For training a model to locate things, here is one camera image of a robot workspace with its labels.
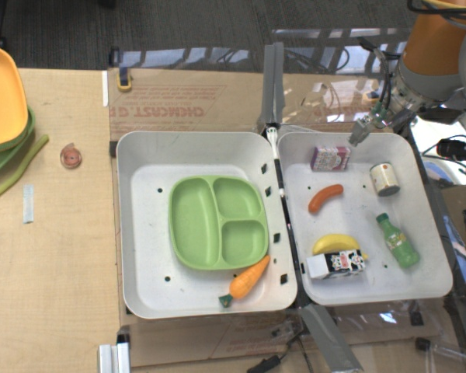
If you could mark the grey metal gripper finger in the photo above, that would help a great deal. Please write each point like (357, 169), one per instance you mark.
(403, 119)
(359, 132)

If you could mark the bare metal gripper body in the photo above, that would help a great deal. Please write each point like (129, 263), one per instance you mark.
(411, 100)

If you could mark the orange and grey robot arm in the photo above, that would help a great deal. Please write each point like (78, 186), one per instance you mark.
(435, 45)

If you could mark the white can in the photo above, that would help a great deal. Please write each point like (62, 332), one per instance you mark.
(384, 179)

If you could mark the orange sausage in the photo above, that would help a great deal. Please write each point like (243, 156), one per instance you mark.
(324, 198)

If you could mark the thin black and white rod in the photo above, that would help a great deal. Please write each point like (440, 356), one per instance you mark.
(280, 177)

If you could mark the white plastic tray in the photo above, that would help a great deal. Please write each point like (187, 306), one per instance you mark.
(151, 255)
(357, 224)

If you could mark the yellow banana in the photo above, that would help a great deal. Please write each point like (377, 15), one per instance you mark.
(334, 242)

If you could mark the green bottle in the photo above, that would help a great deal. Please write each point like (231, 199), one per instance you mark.
(400, 243)

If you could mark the white cow print carton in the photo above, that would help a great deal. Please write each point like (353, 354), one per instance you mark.
(336, 264)

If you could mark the brown cardboard board red print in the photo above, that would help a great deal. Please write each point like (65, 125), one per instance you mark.
(186, 103)

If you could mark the green divided plate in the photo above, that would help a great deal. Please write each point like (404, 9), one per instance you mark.
(194, 220)

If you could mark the orange carrot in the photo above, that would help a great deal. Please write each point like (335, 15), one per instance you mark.
(246, 282)

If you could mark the pink round toy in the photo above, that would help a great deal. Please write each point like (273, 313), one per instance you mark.
(70, 156)

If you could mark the light green long strip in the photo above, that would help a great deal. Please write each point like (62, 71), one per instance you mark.
(21, 169)

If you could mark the orange plate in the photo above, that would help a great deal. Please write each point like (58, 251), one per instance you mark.
(2, 99)

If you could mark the black cylinder on white bracket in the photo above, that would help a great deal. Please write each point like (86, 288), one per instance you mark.
(452, 148)

